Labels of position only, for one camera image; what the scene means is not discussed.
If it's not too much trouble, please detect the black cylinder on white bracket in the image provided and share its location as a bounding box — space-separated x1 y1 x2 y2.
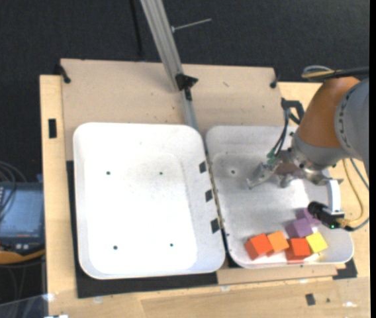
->
307 177 346 231

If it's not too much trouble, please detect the orange cube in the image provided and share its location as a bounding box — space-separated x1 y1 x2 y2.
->
266 230 291 254

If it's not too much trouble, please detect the red-orange cube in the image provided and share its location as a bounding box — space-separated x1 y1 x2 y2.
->
244 233 274 262
285 237 312 264

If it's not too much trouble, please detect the yellow cube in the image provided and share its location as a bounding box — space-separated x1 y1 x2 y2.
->
305 231 329 254

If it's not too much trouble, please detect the brown cardboard board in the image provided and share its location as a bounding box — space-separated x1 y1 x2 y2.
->
60 58 348 286

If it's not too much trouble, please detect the purple cube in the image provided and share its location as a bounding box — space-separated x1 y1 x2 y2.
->
285 217 315 240
295 207 322 227

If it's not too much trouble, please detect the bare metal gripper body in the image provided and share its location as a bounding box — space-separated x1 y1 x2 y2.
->
273 150 344 186

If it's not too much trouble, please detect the white plastic tray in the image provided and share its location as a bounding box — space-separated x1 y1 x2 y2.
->
205 125 355 270
72 121 226 280

